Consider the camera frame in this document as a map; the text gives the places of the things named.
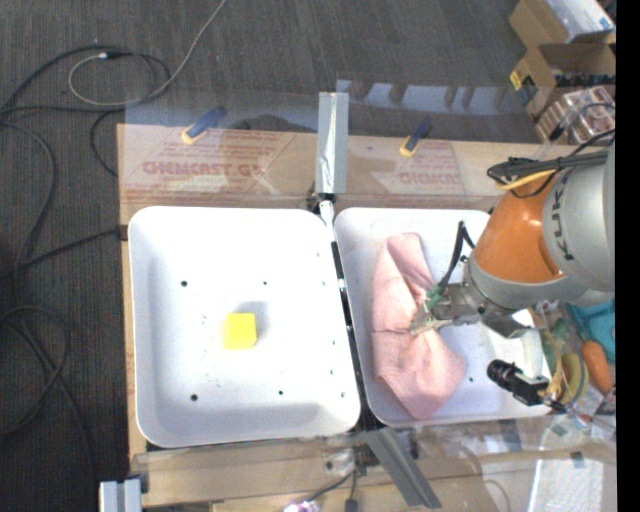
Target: gray floor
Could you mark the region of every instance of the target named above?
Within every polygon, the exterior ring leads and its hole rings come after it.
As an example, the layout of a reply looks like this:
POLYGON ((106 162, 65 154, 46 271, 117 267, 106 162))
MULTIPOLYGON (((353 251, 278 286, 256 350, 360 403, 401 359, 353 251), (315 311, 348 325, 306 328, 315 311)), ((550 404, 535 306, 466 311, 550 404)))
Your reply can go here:
MULTIPOLYGON (((501 96, 525 52, 508 24, 515 3, 229 0, 152 109, 164 122, 180 122, 181 113, 201 108, 198 98, 220 91, 242 90, 248 98, 287 94, 292 101, 306 101, 320 91, 344 87, 352 95, 351 133, 405 135, 427 113, 434 138, 536 142, 527 116, 509 103, 508 92, 501 96), (445 89, 455 91, 456 99, 448 110, 440 102, 416 111, 402 101, 389 110, 367 94, 373 84, 445 89), (497 98, 488 110, 460 106, 465 93, 475 91, 478 98, 487 90, 497 98)), ((150 54, 175 70, 216 5, 212 0, 0 0, 0 101, 47 60, 94 43, 150 54)), ((66 80, 70 67, 90 54, 62 59, 30 83, 14 104, 83 106, 66 80)), ((120 99, 123 91, 135 97, 141 71, 132 60, 122 59, 117 76, 116 68, 87 66, 78 72, 77 85, 102 101, 120 99)), ((148 109, 137 115, 145 112, 149 115, 148 109)), ((89 146, 96 117, 50 109, 0 114, 1 122, 39 134, 58 170, 51 203, 19 263, 117 226, 117 180, 89 146)), ((111 115, 97 131, 100 154, 112 166, 114 126, 124 119, 122 113, 111 115)), ((254 119, 251 128, 305 129, 292 125, 286 115, 254 119)), ((32 421, 0 438, 2 511, 94 510, 95 482, 122 479, 128 471, 116 236, 102 236, 30 265, 15 280, 6 277, 38 216, 50 178, 45 153, 33 138, 0 126, 0 315, 17 305, 38 305, 64 319, 69 340, 63 381, 53 385, 32 421), (91 461, 61 382, 78 406, 91 461)), ((57 362, 63 341, 57 324, 43 313, 23 311, 21 316, 57 362)), ((10 332, 11 325, 24 327, 12 316, 0 331, 2 432, 44 385, 41 364, 28 343, 10 332)))

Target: yellow sponge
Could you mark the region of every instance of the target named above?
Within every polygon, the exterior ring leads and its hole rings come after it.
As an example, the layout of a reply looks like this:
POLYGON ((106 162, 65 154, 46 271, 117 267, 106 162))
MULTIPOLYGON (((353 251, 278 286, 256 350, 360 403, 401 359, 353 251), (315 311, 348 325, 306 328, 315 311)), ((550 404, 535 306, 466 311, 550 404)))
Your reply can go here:
POLYGON ((256 316, 253 313, 230 313, 224 320, 224 348, 246 349, 255 345, 256 316))

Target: pink towel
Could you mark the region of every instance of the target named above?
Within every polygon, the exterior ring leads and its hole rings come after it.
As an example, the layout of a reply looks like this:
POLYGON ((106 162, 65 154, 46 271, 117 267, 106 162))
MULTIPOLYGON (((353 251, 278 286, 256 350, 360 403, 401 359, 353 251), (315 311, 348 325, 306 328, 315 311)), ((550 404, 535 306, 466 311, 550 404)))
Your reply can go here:
POLYGON ((409 333, 409 324, 433 285, 420 237, 403 233, 387 239, 373 277, 375 376, 418 420, 440 409, 465 373, 464 360, 436 331, 409 333))

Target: teal object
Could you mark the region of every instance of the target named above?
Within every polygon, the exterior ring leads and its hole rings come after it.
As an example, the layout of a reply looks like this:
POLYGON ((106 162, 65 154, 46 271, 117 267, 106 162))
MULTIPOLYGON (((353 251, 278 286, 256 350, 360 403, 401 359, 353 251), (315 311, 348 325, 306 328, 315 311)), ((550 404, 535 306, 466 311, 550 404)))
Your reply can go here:
POLYGON ((612 299, 588 308, 568 305, 583 340, 593 340, 604 350, 607 361, 616 360, 616 302, 612 299))

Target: wire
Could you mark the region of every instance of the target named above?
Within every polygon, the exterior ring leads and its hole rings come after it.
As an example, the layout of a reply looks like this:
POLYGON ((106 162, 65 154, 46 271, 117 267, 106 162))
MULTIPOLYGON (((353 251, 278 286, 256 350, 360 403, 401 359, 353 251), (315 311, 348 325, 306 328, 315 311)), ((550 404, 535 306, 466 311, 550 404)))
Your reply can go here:
POLYGON ((509 183, 496 183, 496 187, 500 190, 513 190, 514 188, 520 187, 522 185, 526 185, 527 183, 531 183, 532 181, 537 180, 538 178, 542 178, 544 176, 548 176, 549 174, 557 172, 555 169, 551 169, 548 171, 537 172, 535 174, 529 174, 524 178, 520 178, 516 181, 511 181, 509 183))
POLYGON ((104 52, 101 52, 97 55, 90 55, 89 57, 86 57, 84 59, 82 59, 81 61, 77 62, 72 68, 71 71, 69 72, 69 75, 67 77, 67 85, 69 87, 69 89, 71 90, 71 92, 78 97, 79 99, 81 99, 82 101, 84 101, 85 103, 89 103, 93 106, 96 107, 105 107, 107 109, 107 112, 117 112, 117 111, 121 111, 124 110, 125 107, 128 106, 135 106, 135 105, 140 105, 142 103, 146 103, 152 99, 155 99, 156 97, 159 96, 159 89, 155 90, 156 88, 156 82, 158 81, 158 73, 156 72, 156 69, 154 68, 154 66, 152 65, 152 61, 160 64, 165 73, 167 74, 167 76, 171 76, 171 73, 169 72, 167 66, 159 59, 156 59, 155 57, 152 57, 150 55, 145 55, 142 53, 136 53, 136 52, 130 52, 128 50, 107 50, 104 52), (82 67, 83 65, 87 64, 88 62, 91 62, 93 60, 113 60, 116 58, 121 58, 121 57, 136 57, 141 59, 145 65, 146 65, 146 70, 151 74, 151 80, 150 80, 150 87, 149 87, 149 91, 144 94, 143 96, 141 96, 140 98, 137 98, 135 100, 129 100, 129 101, 120 101, 120 102, 97 102, 97 101, 93 101, 90 100, 88 98, 85 98, 84 96, 82 96, 74 87, 73 85, 73 76, 76 73, 76 71, 78 69, 80 69, 80 67, 82 67))
MULTIPOLYGON (((54 256, 57 256, 58 254, 61 254, 63 252, 66 252, 70 249, 73 249, 75 247, 78 247, 79 245, 85 244, 87 242, 92 242, 94 240, 97 240, 99 238, 103 238, 105 236, 108 235, 118 235, 119 234, 119 230, 118 228, 113 228, 113 229, 107 229, 105 231, 101 231, 99 233, 95 233, 93 235, 89 235, 86 236, 84 238, 79 238, 77 240, 74 240, 73 242, 69 242, 68 244, 62 245, 60 247, 57 247, 55 249, 52 249, 51 251, 45 252, 43 254, 40 254, 34 258, 31 258, 28 261, 25 261, 24 263, 20 263, 18 265, 18 270, 25 270, 37 263, 41 263, 44 260, 47 260, 49 258, 52 258, 54 256)), ((10 271, 10 272, 6 272, 5 274, 0 274, 0 279, 6 279, 8 277, 11 277, 14 274, 14 271, 10 271)))
POLYGON ((469 245, 472 248, 474 247, 474 244, 471 241, 471 237, 469 236, 469 233, 467 231, 467 228, 464 225, 464 221, 461 220, 460 222, 458 222, 458 231, 456 233, 456 240, 453 244, 453 252, 451 254, 451 261, 449 262, 449 268, 447 269, 447 272, 445 273, 445 275, 442 276, 442 279, 440 279, 440 282, 438 282, 438 287, 440 289, 443 289, 445 286, 449 284, 449 279, 451 279, 451 274, 453 273, 453 270, 456 268, 456 265, 458 264, 458 260, 460 260, 460 256, 462 255, 462 244, 464 241, 467 241, 467 243, 469 243, 469 245))
POLYGON ((358 483, 358 471, 353 472, 353 482, 351 483, 351 492, 349 493, 349 499, 353 499, 353 495, 356 492, 356 484, 358 483))
POLYGON ((166 82, 164 82, 155 91, 151 92, 148 96, 146 96, 144 98, 136 99, 136 100, 122 101, 122 102, 115 102, 115 103, 97 102, 97 101, 94 101, 94 100, 91 100, 89 98, 86 98, 86 97, 82 96, 75 89, 75 87, 73 86, 73 75, 78 70, 78 68, 80 68, 81 66, 85 65, 86 63, 88 63, 88 62, 90 62, 92 60, 95 60, 95 59, 105 59, 105 58, 107 58, 107 57, 101 56, 101 54, 87 57, 87 58, 81 60, 80 62, 78 62, 75 66, 73 66, 73 68, 71 68, 71 71, 69 72, 69 76, 67 77, 67 83, 69 85, 69 89, 81 101, 84 101, 85 103, 88 103, 88 104, 94 105, 94 106, 98 106, 98 107, 126 107, 126 106, 130 106, 130 105, 137 105, 142 101, 146 101, 148 99, 155 98, 155 97, 159 96, 162 92, 164 92, 164 90, 182 72, 182 69, 187 64, 189 59, 191 58, 191 55, 192 55, 193 51, 195 50, 195 47, 198 44, 198 41, 200 40, 200 37, 202 37, 202 34, 204 34, 205 30, 209 27, 209 25, 211 25, 211 23, 216 18, 216 16, 218 15, 218 13, 220 12, 220 10, 222 9, 222 7, 224 6, 225 3, 227 3, 227 0, 221 0, 221 2, 218 4, 218 7, 216 7, 216 9, 213 11, 211 16, 209 17, 209 19, 205 22, 205 24, 202 26, 202 28, 200 28, 200 30, 196 34, 195 39, 193 40, 193 43, 191 43, 191 46, 190 46, 189 50, 187 51, 184 59, 182 60, 182 62, 178 66, 178 68, 174 71, 173 75, 171 75, 166 82))
MULTIPOLYGON (((571 153, 571 155, 577 155, 578 153, 580 153, 581 151, 583 151, 584 149, 588 148, 589 146, 591 146, 593 143, 595 143, 596 141, 600 140, 600 139, 604 139, 605 137, 608 137, 609 135, 614 135, 615 138, 615 129, 614 130, 608 130, 606 132, 602 132, 599 133, 598 135, 594 135, 593 137, 591 137, 588 141, 583 142, 582 144, 580 144, 575 150, 573 150, 573 152, 571 153)), ((609 145, 613 144, 613 140, 612 139, 609 142, 609 145)))
POLYGON ((533 192, 529 192, 527 194, 519 194, 518 192, 516 192, 515 190, 511 190, 510 192, 517 197, 518 199, 526 199, 527 197, 533 197, 533 196, 537 196, 538 194, 540 194, 545 188, 547 188, 547 185, 549 185, 549 183, 551 183, 551 181, 553 180, 553 178, 555 177, 556 174, 558 174, 560 171, 553 171, 551 174, 549 174, 549 176, 547 177, 546 180, 544 180, 542 182, 542 185, 540 185, 537 189, 535 189, 533 192))
POLYGON ((518 179, 535 172, 549 169, 565 169, 568 167, 586 167, 604 164, 609 155, 608 150, 597 151, 586 155, 577 155, 574 151, 569 156, 554 160, 536 161, 527 158, 509 158, 507 162, 491 166, 487 176, 500 183, 509 183, 510 179, 518 179))
POLYGON ((36 215, 36 218, 35 218, 34 222, 31 224, 31 227, 27 230, 27 236, 25 237, 23 243, 18 248, 18 252, 16 254, 16 259, 15 259, 15 264, 14 264, 14 277, 15 277, 14 286, 17 287, 18 269, 20 267, 20 260, 22 259, 22 255, 24 254, 29 241, 31 240, 31 238, 35 234, 36 230, 38 229, 38 226, 40 225, 40 223, 44 219, 44 217, 45 217, 45 215, 47 213, 47 210, 49 208, 49 205, 51 203, 51 199, 53 198, 53 191, 55 189, 55 184, 56 184, 57 167, 56 167, 56 163, 55 163, 55 160, 54 160, 54 157, 53 157, 53 153, 51 152, 51 149, 49 148, 47 143, 42 139, 42 137, 40 137, 36 132, 34 132, 33 130, 30 130, 28 128, 24 128, 22 126, 19 126, 17 124, 7 123, 6 121, 0 121, 0 126, 4 126, 6 128, 11 128, 13 130, 20 131, 20 132, 28 135, 29 137, 31 137, 33 140, 35 140, 38 143, 38 145, 40 146, 40 148, 42 149, 42 151, 45 153, 45 156, 46 156, 47 161, 49 163, 49 171, 50 171, 49 172, 49 176, 50 176, 49 186, 47 187, 47 192, 46 192, 45 199, 44 199, 42 205, 40 206, 40 209, 38 210, 38 214, 36 215))
POLYGON ((328 487, 325 487, 324 489, 321 489, 317 492, 315 492, 314 494, 312 494, 311 496, 309 496, 308 498, 305 499, 305 501, 313 501, 313 500, 317 500, 320 496, 322 496, 323 494, 326 494, 330 491, 333 491, 334 489, 337 489, 338 487, 340 487, 343 483, 345 483, 347 480, 349 480, 349 478, 352 477, 352 473, 355 473, 355 470, 352 471, 351 473, 349 473, 347 476, 345 476, 344 478, 341 478, 340 480, 338 480, 337 482, 331 484, 328 487))
POLYGON ((62 371, 62 366, 67 358, 68 335, 67 335, 64 323, 59 317, 54 316, 44 308, 40 308, 38 306, 18 306, 18 307, 12 308, 8 310, 6 313, 4 313, 2 316, 0 316, 0 329, 5 328, 12 334, 16 335, 18 338, 26 341, 26 343, 40 358, 39 354, 42 354, 42 352, 35 348, 35 344, 32 343, 33 340, 31 338, 27 338, 26 336, 22 335, 14 326, 8 323, 9 319, 16 316, 18 313, 24 313, 24 312, 38 312, 47 316, 50 320, 56 321, 58 325, 62 326, 61 329, 64 335, 64 338, 63 338, 64 343, 62 345, 62 353, 60 355, 60 361, 58 362, 57 365, 54 365, 55 368, 53 370, 53 373, 51 374, 49 379, 46 381, 46 384, 42 387, 40 392, 36 395, 36 398, 33 400, 32 404, 27 408, 26 412, 16 422, 16 424, 12 427, 0 430, 0 437, 8 437, 9 435, 14 434, 15 432, 23 428, 25 425, 27 425, 36 416, 41 406, 42 399, 49 392, 55 380, 58 378, 58 375, 60 375, 60 372, 62 371))
MULTIPOLYGON (((50 61, 48 61, 47 63, 45 63, 44 65, 40 66, 36 71, 34 71, 33 73, 31 73, 31 75, 24 80, 20 86, 18 86, 18 88, 11 94, 11 96, 9 97, 9 99, 7 101, 5 101, 5 103, 3 104, 3 106, 0 108, 0 116, 2 115, 9 115, 15 112, 23 112, 23 111, 29 111, 29 110, 52 110, 52 111, 58 111, 58 112, 71 112, 71 113, 99 113, 101 114, 93 123, 93 125, 91 126, 91 130, 89 132, 89 144, 91 147, 91 151, 93 152, 95 158, 98 160, 98 162, 100 163, 100 165, 112 176, 116 177, 118 174, 115 170, 111 169, 107 163, 104 161, 104 159, 101 157, 100 153, 98 152, 98 148, 96 146, 96 142, 95 142, 95 136, 96 136, 96 130, 97 127, 99 125, 99 123, 101 121, 103 121, 109 114, 113 114, 116 112, 121 112, 125 109, 125 107, 120 106, 120 107, 115 107, 115 108, 87 108, 87 107, 72 107, 72 106, 61 106, 61 105, 21 105, 21 106, 9 106, 13 101, 15 101, 15 99, 20 95, 20 93, 26 88, 26 86, 37 76, 39 76, 40 74, 42 74, 47 68, 51 67, 53 64, 59 62, 61 59, 68 57, 70 55, 74 55, 76 53, 81 53, 81 52, 85 52, 87 50, 104 50, 104 53, 109 52, 112 55, 116 55, 118 57, 127 57, 127 56, 134 56, 134 57, 138 57, 142 60, 142 62, 145 63, 146 65, 146 69, 147 71, 152 75, 152 80, 151 80, 151 87, 150 89, 155 88, 155 83, 158 82, 158 80, 160 79, 166 79, 167 77, 171 76, 171 72, 169 71, 167 65, 162 62, 160 59, 153 57, 151 55, 146 55, 146 54, 139 54, 139 53, 135 53, 135 52, 131 52, 129 50, 123 49, 123 48, 118 48, 115 46, 107 46, 107 45, 91 45, 91 46, 83 46, 81 48, 77 48, 75 50, 70 50, 68 52, 65 52, 61 55, 58 55, 56 57, 54 57, 53 59, 51 59, 50 61), (158 71, 156 70, 156 65, 159 66, 162 69, 163 72, 163 77, 160 77, 158 75, 158 71)), ((155 99, 157 96, 151 96, 151 92, 147 93, 145 96, 143 96, 142 98, 140 98, 138 100, 138 104, 142 105, 144 103, 146 103, 147 101, 151 101, 152 99, 155 99)))
POLYGON ((12 434, 18 432, 19 430, 26 427, 31 421, 35 419, 35 417, 40 412, 42 405, 44 403, 45 397, 48 395, 49 391, 53 388, 54 384, 58 384, 60 390, 62 391, 64 397, 67 400, 67 403, 73 413, 74 420, 78 425, 78 431, 80 433, 83 449, 85 451, 85 455, 87 457, 87 463, 90 469, 90 478, 91 483, 95 487, 97 485, 96 473, 95 473, 95 461, 93 458, 93 450, 91 449, 91 443, 89 442, 89 436, 86 431, 86 427, 84 422, 82 421, 82 417, 80 416, 80 411, 78 409, 78 405, 73 399, 69 388, 62 377, 62 368, 67 358, 68 353, 68 343, 69 343, 69 332, 67 325, 65 324, 62 317, 59 315, 48 311, 47 309, 41 308, 39 306, 34 305, 26 305, 26 306, 18 306, 10 309, 2 316, 0 316, 0 331, 2 329, 6 329, 11 334, 13 334, 18 340, 25 343, 29 349, 33 352, 34 356, 38 360, 40 364, 40 368, 42 371, 42 375, 44 376, 44 385, 33 399, 31 405, 27 408, 27 410, 22 414, 22 416, 16 421, 15 425, 9 427, 4 430, 0 430, 0 448, 4 444, 4 441, 12 434), (60 332, 63 335, 63 343, 62 350, 59 357, 58 364, 56 365, 51 356, 47 353, 41 343, 36 339, 36 337, 31 333, 30 329, 27 326, 26 319, 24 318, 24 313, 31 314, 40 314, 44 315, 51 321, 53 324, 57 325, 60 332), (22 331, 12 325, 10 320, 12 317, 19 317, 20 327, 22 331))

